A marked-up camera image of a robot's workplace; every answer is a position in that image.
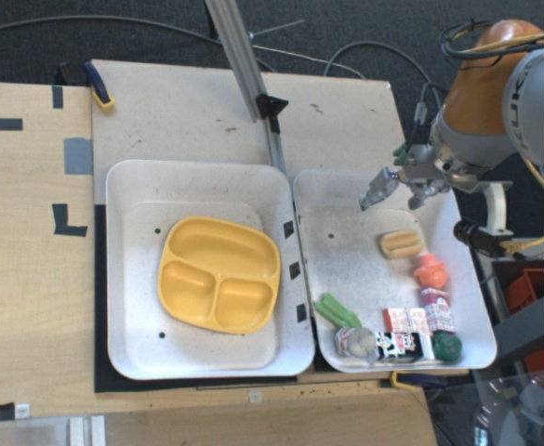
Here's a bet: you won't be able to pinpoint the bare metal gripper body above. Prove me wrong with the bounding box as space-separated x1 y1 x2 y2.
400 142 492 190

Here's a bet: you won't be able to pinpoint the tan hot dog bun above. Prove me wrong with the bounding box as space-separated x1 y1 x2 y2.
379 230 426 261

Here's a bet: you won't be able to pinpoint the orange toy figure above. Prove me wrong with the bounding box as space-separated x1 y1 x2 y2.
412 253 450 290

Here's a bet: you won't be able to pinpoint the white plastic tray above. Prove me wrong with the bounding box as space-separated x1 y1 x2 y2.
105 159 316 382
292 168 498 374

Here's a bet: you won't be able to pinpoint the purple small carton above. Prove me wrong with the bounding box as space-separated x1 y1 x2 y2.
420 286 451 307

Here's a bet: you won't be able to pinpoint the white and pink patterned carton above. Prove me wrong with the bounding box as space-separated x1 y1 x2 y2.
423 296 457 334

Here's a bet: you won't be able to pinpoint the orange and white carton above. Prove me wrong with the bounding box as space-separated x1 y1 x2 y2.
382 307 431 335

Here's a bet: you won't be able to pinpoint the green toy beans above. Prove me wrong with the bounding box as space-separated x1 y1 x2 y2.
313 292 363 330

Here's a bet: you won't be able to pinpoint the cow print milk carton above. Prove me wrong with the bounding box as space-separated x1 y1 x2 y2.
374 331 436 363

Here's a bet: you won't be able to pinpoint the green broccoli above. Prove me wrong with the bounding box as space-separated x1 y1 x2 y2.
431 331 464 363

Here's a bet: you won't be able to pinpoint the clear plastic bottle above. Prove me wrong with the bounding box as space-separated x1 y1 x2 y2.
333 326 379 367

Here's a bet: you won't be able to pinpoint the yellow divided plate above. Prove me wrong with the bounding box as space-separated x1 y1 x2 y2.
156 216 283 335

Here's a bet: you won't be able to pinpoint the pale flat board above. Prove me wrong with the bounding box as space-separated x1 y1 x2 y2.
90 59 471 383

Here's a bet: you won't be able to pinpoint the black cylinder on white bracket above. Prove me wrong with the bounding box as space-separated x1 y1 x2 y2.
453 181 515 258

